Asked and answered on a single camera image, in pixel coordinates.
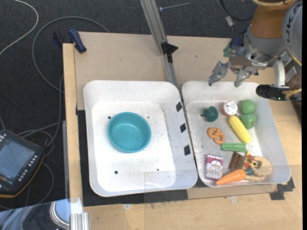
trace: orange carrot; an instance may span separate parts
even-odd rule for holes
[[[225,183],[230,183],[230,182],[239,182],[241,180],[244,180],[246,177],[246,172],[245,170],[239,169],[230,172],[229,174],[223,176],[220,180],[216,181],[217,185],[222,185]]]

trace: blue bowl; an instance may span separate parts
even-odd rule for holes
[[[141,151],[148,145],[151,134],[147,121],[136,113],[119,113],[107,126],[109,140],[123,152]]]

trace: aluminum rod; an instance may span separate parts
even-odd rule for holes
[[[165,29],[160,17],[159,9],[155,0],[140,0],[144,14],[149,25],[149,29],[153,35],[154,42],[160,52],[163,54],[161,44],[163,42],[167,43],[167,37],[165,34]],[[177,87],[176,76],[174,72],[174,66],[172,62],[167,60],[167,55],[164,55],[165,59],[165,69],[167,80]]]

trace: toy pretzel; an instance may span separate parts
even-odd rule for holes
[[[221,145],[225,142],[224,133],[219,128],[209,128],[207,133],[210,138],[213,138],[216,144]]]

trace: black carpet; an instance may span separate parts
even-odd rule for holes
[[[60,17],[81,16],[97,21],[113,33],[150,34],[139,0],[21,1],[37,10],[39,22],[28,36],[0,55],[0,115],[6,128],[15,133],[45,127],[56,123],[59,118],[59,92],[43,80],[32,59],[35,35],[45,24]],[[256,8],[251,0],[223,2],[232,16],[242,19],[252,16]],[[167,35],[232,37],[224,14],[214,0],[157,0],[157,5],[162,8],[182,3],[189,4],[162,10]],[[11,0],[0,0],[0,52],[29,31],[35,20],[35,13],[28,6]],[[235,33],[246,29],[249,23],[235,21]],[[40,33],[34,48],[35,61],[43,76],[55,86],[60,84],[63,69],[62,53],[53,43],[52,36],[56,30],[67,32],[71,28],[78,31],[104,31],[92,22],[65,19],[51,24]],[[65,101],[62,102],[61,113],[64,120]],[[46,131],[53,135],[56,126]],[[35,134],[27,139],[43,145],[46,135]],[[45,202],[65,198],[61,127],[54,150],[45,158],[44,163],[51,168],[55,178]],[[14,199],[1,199],[0,205],[23,207],[26,203],[36,204],[47,195],[51,186],[51,174],[43,166],[31,182],[30,191],[25,189]]]

